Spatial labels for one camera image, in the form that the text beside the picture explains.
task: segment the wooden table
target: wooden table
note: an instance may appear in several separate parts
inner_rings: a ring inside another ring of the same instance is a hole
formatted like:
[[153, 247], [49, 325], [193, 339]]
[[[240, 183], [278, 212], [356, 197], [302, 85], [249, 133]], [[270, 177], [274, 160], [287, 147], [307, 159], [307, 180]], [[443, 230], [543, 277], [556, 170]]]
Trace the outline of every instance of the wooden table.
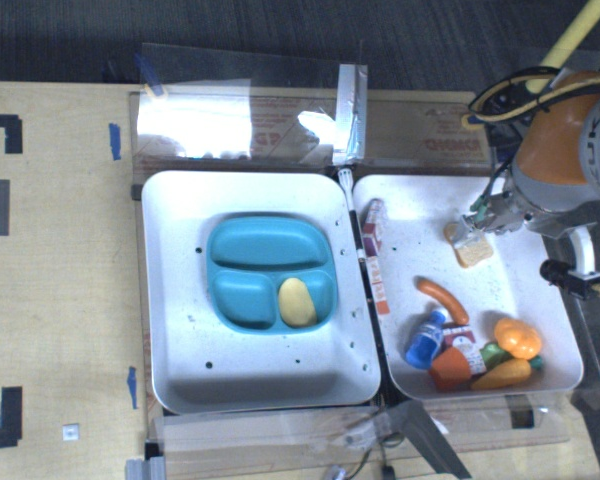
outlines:
[[[0, 392], [23, 390], [23, 436], [17, 447], [0, 449], [0, 479], [124, 478], [126, 460], [143, 456], [137, 203], [130, 197], [129, 95], [137, 91], [0, 82], [0, 114], [17, 114], [24, 136], [23, 153], [7, 155], [0, 129], [0, 179], [10, 180], [9, 235], [0, 236]], [[121, 129], [120, 160], [112, 156], [110, 123]], [[137, 371], [137, 409], [129, 367]], [[600, 478], [580, 414], [565, 404], [564, 416], [568, 442], [460, 457], [475, 478]], [[79, 425], [78, 440], [63, 440], [68, 424]], [[402, 478], [431, 474], [421, 458], [394, 466]], [[379, 478], [378, 468], [367, 466], [359, 478]]]

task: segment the plastic bottle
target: plastic bottle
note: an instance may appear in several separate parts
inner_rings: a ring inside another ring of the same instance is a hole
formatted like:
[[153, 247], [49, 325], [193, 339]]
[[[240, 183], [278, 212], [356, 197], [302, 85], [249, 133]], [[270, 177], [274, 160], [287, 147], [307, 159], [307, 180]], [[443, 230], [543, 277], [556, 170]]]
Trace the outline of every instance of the plastic bottle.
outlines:
[[405, 355], [407, 363], [419, 370], [428, 370], [442, 345], [442, 326], [449, 320], [446, 309], [434, 309], [428, 320], [416, 330]]

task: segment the yellow tube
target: yellow tube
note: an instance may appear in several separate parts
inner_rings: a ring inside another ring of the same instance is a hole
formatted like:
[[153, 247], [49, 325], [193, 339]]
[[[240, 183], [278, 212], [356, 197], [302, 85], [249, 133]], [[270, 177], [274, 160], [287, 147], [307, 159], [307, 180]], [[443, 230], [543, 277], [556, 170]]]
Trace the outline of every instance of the yellow tube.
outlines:
[[[589, 0], [543, 59], [541, 66], [561, 68], [585, 37], [600, 21], [600, 0]], [[549, 80], [531, 80], [527, 89], [538, 94]]]

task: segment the blue tray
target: blue tray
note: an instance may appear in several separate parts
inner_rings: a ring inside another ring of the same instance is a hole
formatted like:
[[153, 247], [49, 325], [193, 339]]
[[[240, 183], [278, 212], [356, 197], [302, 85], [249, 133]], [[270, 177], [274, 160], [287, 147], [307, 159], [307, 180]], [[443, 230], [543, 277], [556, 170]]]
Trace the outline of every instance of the blue tray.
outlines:
[[[226, 220], [212, 231], [206, 259], [213, 308], [235, 330], [307, 332], [324, 325], [335, 310], [331, 248], [322, 232], [305, 221], [279, 216]], [[318, 317], [312, 327], [289, 327], [280, 316], [278, 290], [290, 277], [307, 285]]]

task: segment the yellow egg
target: yellow egg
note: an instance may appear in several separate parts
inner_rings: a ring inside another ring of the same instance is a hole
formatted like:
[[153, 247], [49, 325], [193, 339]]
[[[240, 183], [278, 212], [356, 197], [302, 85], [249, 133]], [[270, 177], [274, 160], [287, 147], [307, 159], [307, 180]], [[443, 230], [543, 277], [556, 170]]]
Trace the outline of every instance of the yellow egg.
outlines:
[[278, 292], [282, 320], [289, 327], [310, 327], [318, 321], [307, 285], [297, 277], [286, 279]]

